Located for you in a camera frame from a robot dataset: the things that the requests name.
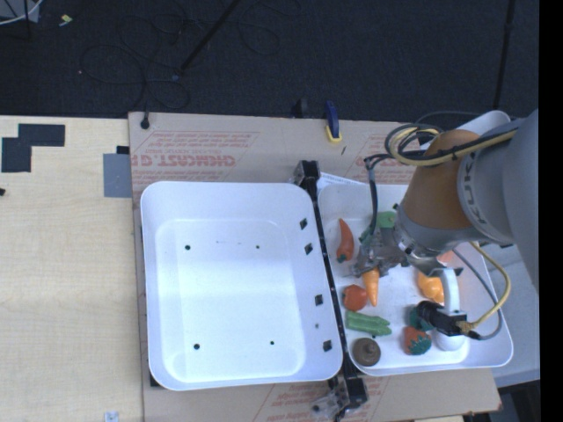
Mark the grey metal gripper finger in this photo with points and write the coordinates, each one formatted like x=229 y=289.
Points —
x=384 y=270
x=360 y=264

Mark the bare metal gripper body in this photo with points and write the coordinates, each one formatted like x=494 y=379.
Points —
x=389 y=246

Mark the orange carrot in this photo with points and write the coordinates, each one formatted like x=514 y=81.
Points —
x=373 y=288

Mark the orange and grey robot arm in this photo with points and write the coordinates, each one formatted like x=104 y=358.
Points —
x=479 y=183

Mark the orange chili pepper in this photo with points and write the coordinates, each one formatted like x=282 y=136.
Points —
x=345 y=240

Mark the thin black rod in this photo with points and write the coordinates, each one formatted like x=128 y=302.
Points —
x=327 y=271

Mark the orange tomato with green stem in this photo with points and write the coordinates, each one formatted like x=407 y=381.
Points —
x=354 y=298

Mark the yellow bell pepper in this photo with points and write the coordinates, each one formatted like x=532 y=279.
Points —
x=430 y=287

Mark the green beans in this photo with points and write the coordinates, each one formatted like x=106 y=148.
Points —
x=367 y=323

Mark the red strawberry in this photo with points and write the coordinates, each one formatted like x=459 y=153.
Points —
x=415 y=341

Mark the white paper sheet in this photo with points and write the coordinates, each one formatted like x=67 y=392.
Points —
x=338 y=180

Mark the brown mushroom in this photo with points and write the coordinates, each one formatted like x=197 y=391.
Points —
x=366 y=352

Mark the white plastic tray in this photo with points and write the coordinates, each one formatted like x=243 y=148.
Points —
x=396 y=354
x=228 y=288

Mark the white egg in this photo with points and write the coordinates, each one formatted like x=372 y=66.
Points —
x=449 y=342

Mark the brown cardboard board red print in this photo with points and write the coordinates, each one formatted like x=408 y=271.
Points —
x=246 y=152

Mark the black cylinder on white bracket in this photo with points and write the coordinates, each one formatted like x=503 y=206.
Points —
x=449 y=295

